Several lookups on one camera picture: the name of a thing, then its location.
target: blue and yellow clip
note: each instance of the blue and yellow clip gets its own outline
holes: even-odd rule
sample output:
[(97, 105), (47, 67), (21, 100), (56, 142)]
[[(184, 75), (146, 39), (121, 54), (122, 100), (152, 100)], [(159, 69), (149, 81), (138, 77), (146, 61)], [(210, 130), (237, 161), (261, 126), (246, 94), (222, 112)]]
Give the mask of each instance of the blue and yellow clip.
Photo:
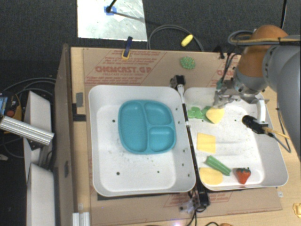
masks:
[(126, 49), (123, 50), (123, 52), (122, 52), (121, 57), (125, 60), (128, 60), (130, 58), (130, 54), (131, 54), (130, 48), (132, 45), (132, 40), (133, 40), (133, 38), (130, 36), (127, 38)]

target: blue plate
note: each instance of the blue plate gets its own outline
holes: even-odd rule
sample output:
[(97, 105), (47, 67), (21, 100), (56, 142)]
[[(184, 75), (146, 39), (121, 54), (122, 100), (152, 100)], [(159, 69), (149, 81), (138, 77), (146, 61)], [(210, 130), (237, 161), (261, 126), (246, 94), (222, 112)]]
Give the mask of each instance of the blue plate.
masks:
[(118, 129), (122, 145), (136, 154), (164, 153), (176, 141), (173, 115), (157, 101), (125, 102), (119, 109)]

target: yellow cheese slice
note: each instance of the yellow cheese slice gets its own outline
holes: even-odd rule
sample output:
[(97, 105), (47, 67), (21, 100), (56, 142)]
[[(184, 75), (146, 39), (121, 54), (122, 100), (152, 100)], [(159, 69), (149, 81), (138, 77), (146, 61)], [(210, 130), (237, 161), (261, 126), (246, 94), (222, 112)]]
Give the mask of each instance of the yellow cheese slice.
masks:
[(197, 149), (207, 153), (215, 153), (215, 136), (198, 133)]
[(206, 116), (207, 118), (212, 121), (214, 124), (217, 124), (221, 121), (222, 117), (225, 114), (224, 108), (218, 109), (211, 107), (207, 112)]
[(213, 168), (200, 168), (199, 175), (205, 184), (218, 185), (222, 183), (222, 173)]

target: green round object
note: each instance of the green round object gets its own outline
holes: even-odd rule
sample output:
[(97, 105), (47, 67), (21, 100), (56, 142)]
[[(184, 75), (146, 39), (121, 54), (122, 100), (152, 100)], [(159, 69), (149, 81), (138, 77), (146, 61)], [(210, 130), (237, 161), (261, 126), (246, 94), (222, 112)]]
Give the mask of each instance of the green round object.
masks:
[(184, 57), (184, 58), (181, 58), (180, 60), (181, 62), (181, 65), (184, 69), (194, 69), (195, 66), (196, 66), (196, 63), (194, 62), (194, 59), (191, 58), (191, 57)]

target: toy strawberry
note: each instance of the toy strawberry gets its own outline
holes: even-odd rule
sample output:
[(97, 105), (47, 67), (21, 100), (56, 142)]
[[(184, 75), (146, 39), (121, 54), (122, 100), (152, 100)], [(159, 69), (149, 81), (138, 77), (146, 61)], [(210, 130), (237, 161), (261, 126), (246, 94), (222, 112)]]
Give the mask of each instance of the toy strawberry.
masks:
[(237, 174), (237, 177), (238, 177), (238, 181), (241, 184), (245, 184), (246, 181), (248, 180), (248, 178), (251, 175), (251, 171), (250, 171), (249, 168), (237, 168), (236, 169), (236, 174)]

